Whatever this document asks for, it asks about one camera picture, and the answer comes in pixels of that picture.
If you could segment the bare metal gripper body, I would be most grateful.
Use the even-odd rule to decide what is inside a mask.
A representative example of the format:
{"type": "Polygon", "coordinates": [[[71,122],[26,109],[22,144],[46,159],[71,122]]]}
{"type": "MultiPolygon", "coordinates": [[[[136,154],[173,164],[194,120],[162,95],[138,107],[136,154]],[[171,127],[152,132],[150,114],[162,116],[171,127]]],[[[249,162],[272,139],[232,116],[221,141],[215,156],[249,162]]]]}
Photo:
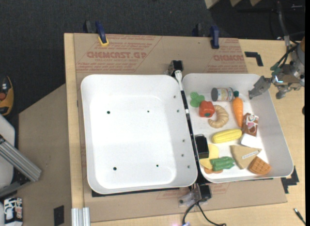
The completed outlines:
{"type": "Polygon", "coordinates": [[[299,90],[305,86],[304,65],[297,61],[289,64],[276,63],[271,67],[272,83],[279,91],[299,90]]]}

